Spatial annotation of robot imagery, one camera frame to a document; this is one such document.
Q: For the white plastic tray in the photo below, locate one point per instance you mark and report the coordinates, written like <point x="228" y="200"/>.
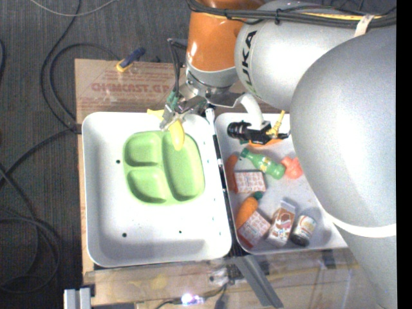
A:
<point x="289" y="198"/>
<point x="145" y="230"/>

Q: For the small printed can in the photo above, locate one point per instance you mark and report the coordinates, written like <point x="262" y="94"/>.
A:
<point x="304" y="230"/>

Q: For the black cylinder on white bracket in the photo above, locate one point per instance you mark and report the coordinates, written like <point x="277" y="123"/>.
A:
<point x="248" y="130"/>

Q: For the brown cardboard board red print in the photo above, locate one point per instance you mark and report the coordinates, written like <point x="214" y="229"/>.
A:
<point x="106" y="89"/>

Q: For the brown milk carton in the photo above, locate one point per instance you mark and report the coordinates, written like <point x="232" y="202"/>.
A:
<point x="282" y="224"/>

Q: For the green divided plate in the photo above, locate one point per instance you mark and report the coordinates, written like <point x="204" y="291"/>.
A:
<point x="180" y="169"/>

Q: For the yellow banana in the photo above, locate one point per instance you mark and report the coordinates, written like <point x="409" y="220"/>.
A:
<point x="177" y="137"/>

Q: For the green plastic bottle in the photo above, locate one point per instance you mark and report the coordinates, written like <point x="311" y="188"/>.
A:
<point x="267" y="166"/>

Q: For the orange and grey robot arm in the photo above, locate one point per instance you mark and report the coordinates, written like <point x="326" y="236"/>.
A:
<point x="322" y="108"/>

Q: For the pink toy food piece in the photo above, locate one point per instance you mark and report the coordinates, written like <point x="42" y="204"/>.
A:
<point x="293" y="169"/>

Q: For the orange-red sausage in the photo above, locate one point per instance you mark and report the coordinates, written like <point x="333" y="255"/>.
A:
<point x="230" y="169"/>

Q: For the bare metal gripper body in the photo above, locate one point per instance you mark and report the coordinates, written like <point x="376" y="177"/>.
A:
<point x="193" y="95"/>

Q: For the orange carrot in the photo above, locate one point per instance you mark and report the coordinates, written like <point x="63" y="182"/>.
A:
<point x="246" y="209"/>

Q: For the brick print carton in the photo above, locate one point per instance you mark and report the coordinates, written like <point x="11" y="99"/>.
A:
<point x="254" y="228"/>
<point x="250" y="181"/>

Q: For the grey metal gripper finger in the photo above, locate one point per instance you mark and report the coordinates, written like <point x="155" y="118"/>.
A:
<point x="182" y="117"/>
<point x="167" y="117"/>

